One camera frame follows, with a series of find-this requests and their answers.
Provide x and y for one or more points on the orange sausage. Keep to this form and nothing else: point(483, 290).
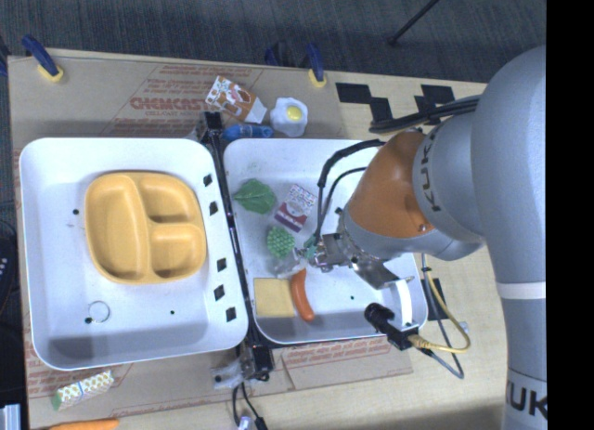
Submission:
point(302, 298)

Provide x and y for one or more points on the white plastic tray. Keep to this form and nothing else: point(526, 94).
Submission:
point(55, 233)
point(352, 168)

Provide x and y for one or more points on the yellow divided plate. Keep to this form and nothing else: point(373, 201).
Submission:
point(116, 228)

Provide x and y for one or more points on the yellow cheese slice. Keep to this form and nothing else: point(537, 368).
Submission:
point(274, 298)

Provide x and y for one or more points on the white and yellow fried egg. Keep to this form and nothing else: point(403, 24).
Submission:
point(290, 114)

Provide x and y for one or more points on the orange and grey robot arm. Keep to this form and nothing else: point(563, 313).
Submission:
point(492, 177)

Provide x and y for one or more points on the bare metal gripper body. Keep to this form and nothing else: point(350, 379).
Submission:
point(333, 251)

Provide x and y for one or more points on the green lettuce leaf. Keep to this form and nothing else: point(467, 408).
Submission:
point(254, 196)

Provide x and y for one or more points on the brown cardboard board red print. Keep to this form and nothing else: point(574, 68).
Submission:
point(116, 108)

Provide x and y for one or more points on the orange carrot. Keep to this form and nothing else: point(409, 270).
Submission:
point(86, 425)

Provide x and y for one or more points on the green grapes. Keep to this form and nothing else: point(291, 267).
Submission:
point(280, 241)

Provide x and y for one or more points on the orange and white carton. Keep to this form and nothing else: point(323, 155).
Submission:
point(234, 98)

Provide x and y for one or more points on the blue bottle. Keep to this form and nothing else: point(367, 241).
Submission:
point(246, 131)

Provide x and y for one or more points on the black cylinder on white bracket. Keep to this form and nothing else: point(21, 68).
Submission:
point(385, 319)

